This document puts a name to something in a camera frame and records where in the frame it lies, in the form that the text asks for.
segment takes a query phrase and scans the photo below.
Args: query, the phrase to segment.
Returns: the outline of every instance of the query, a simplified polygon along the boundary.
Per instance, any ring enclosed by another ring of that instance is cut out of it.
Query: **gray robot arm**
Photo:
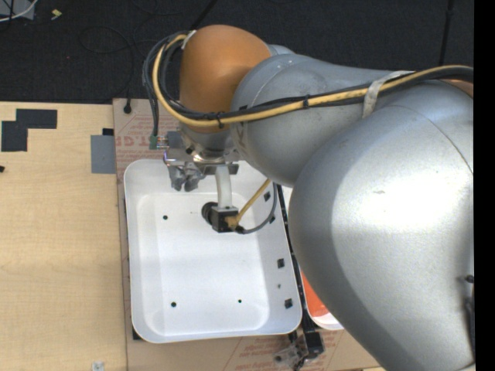
[[[181,119],[189,162],[204,173],[241,158],[293,187],[298,262],[387,371],[470,367],[473,99],[445,79],[472,82],[472,69],[391,75],[266,48],[230,110],[211,114],[160,96],[154,52],[155,92]]]

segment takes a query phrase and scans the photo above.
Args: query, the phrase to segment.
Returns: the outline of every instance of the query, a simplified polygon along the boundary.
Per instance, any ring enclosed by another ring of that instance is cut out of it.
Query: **cable tie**
[[[306,110],[309,108],[309,94],[304,96],[304,100],[302,101],[302,109]]]
[[[207,119],[208,121],[213,121],[213,120],[218,120],[219,118],[217,115],[219,114],[219,111],[211,111],[210,113],[204,113],[203,118]]]
[[[377,104],[378,92],[380,92],[380,88],[384,83],[396,77],[400,77],[403,76],[404,74],[410,74],[410,73],[414,73],[414,72],[406,71],[406,70],[394,71],[382,78],[379,78],[378,80],[373,81],[373,83],[371,83],[371,85],[368,87],[368,91],[366,92],[366,95],[364,95],[364,108],[363,108],[362,118],[366,118],[371,113],[373,113],[374,108]]]
[[[181,46],[182,49],[186,48],[186,44],[189,41],[189,39],[193,36],[193,34],[196,33],[196,30],[191,30],[189,34],[186,36],[186,38],[183,41],[183,45]]]
[[[220,121],[220,112],[217,113],[216,118],[218,121],[218,128],[222,129],[225,126],[225,124],[222,121]]]

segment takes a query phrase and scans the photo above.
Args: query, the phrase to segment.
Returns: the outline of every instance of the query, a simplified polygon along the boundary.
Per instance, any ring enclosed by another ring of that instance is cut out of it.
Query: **black background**
[[[0,100],[146,98],[146,53],[198,21],[197,27],[238,26],[267,43],[347,66],[473,66],[474,0],[211,1],[39,0],[33,20],[0,22]],[[62,12],[57,19],[54,9]]]

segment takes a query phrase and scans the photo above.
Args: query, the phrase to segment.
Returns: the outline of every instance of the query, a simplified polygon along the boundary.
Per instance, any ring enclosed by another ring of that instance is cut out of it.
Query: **orange object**
[[[304,276],[301,271],[302,285],[304,287],[304,292],[306,294],[306,304],[308,305],[308,312],[312,317],[320,317],[329,314],[329,310],[326,308],[322,300],[319,299],[315,291],[312,289],[311,284],[309,284],[306,276]]]
[[[243,29],[226,25],[199,29],[184,47],[179,73],[180,102],[204,113],[230,111],[230,102],[241,80],[270,55],[261,39]],[[220,130],[191,128],[198,132]]]

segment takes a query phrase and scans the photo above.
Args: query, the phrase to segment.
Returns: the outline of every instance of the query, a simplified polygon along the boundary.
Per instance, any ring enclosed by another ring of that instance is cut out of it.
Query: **wooden table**
[[[28,151],[0,152],[0,370],[127,369],[115,175],[91,173],[90,137],[109,105],[0,103],[56,109],[29,129]]]

